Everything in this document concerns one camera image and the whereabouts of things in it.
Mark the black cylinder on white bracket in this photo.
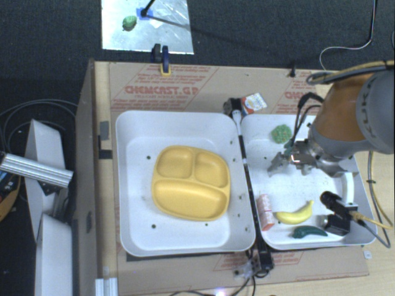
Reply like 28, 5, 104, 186
319, 171, 360, 237

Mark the yellow divided plate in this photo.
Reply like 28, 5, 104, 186
151, 145, 232, 223

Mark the white carton with fruit print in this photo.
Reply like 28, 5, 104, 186
240, 92, 268, 117

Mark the green bumpy toy fruit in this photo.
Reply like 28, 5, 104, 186
122, 15, 138, 31

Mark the black block with thin wires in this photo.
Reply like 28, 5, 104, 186
223, 97, 243, 116
252, 242, 275, 274

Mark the white plastic tray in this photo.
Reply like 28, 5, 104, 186
240, 113, 378, 251
115, 110, 257, 258

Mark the dark green pepper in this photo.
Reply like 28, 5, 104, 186
292, 225, 329, 239

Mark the yellow banana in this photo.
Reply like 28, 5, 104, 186
275, 199, 315, 226

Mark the brown cardboard board red print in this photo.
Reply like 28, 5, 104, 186
108, 61, 370, 296

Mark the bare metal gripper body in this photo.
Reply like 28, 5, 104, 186
288, 138, 347, 178

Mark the thin black and white rod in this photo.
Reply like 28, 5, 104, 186
233, 109, 264, 256

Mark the pink and white carton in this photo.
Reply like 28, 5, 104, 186
257, 193, 276, 231

